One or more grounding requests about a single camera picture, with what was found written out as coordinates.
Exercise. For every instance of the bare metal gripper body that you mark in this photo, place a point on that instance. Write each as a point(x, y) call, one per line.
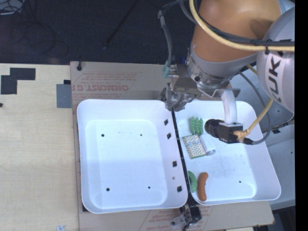
point(186, 84)

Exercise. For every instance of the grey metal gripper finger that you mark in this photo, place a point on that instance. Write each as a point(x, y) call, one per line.
point(169, 98)
point(184, 102)

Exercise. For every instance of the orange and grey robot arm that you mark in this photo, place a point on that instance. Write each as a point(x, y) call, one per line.
point(231, 18)

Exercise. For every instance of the green pea pods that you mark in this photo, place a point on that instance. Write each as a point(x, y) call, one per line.
point(196, 125)

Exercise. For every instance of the white and yellow patterned packet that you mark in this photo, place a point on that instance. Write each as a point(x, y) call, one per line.
point(194, 147)

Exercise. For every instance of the thin black rod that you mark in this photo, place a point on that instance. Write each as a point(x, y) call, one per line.
point(181, 148)

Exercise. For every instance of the brown cardboard board red print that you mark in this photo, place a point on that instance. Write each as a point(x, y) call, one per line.
point(115, 85)

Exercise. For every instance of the white plastic tray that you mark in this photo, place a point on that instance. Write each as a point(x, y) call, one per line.
point(231, 172)
point(125, 157)

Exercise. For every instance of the green curved bean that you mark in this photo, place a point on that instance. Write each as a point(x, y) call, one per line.
point(193, 182)

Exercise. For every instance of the orange-brown sausage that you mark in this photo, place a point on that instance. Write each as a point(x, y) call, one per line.
point(202, 186)

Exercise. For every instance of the black cylinder on white bracket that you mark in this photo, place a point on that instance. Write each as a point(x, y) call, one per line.
point(227, 132)

